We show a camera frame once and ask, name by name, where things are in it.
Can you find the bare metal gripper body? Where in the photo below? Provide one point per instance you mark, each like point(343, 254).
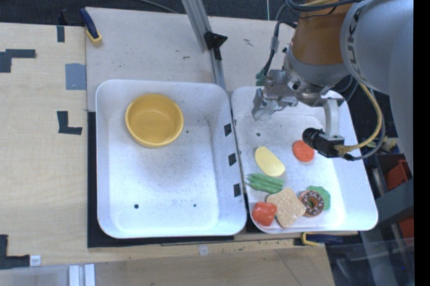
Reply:
point(302, 88)

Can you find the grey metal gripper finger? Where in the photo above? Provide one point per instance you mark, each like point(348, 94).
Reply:
point(259, 106)
point(274, 107)

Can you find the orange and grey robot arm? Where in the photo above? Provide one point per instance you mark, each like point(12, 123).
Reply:
point(376, 43)

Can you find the red toy tomato slice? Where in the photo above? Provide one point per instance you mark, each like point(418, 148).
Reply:
point(303, 151)

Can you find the thin black and white rod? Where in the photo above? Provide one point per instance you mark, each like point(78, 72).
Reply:
point(239, 157)

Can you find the yellow toy potato slice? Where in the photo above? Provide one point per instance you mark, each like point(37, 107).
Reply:
point(268, 162)

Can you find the white plastic tray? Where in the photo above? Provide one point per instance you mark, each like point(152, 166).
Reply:
point(302, 177)
point(168, 177)

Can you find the green toy beans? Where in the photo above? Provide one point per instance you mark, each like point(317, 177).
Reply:
point(265, 182)

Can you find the green toy lettuce leaf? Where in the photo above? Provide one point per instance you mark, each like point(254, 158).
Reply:
point(324, 194)

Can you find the tan toy bread slice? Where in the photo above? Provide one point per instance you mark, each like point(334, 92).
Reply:
point(287, 209)

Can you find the yellow bowl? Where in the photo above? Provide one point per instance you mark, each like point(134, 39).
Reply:
point(154, 120)

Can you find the red toy pepper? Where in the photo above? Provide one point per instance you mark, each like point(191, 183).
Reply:
point(263, 213)

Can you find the brown sprinkled toy doughnut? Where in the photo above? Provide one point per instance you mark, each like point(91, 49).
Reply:
point(317, 207)

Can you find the black cylinder on white bracket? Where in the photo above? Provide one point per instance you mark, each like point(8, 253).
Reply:
point(322, 142)

